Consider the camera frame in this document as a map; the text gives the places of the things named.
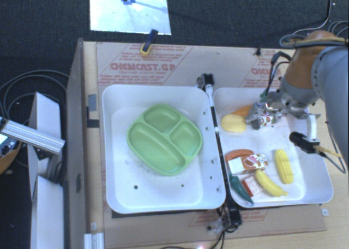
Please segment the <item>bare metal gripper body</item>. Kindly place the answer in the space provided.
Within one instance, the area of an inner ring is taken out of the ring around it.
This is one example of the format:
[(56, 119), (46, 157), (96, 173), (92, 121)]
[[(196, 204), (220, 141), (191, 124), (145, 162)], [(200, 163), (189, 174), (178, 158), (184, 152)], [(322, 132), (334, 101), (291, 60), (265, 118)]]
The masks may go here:
[(263, 92), (260, 101), (264, 105), (264, 111), (275, 117), (292, 115), (297, 119), (306, 119), (309, 115), (308, 106), (296, 101), (287, 92)]

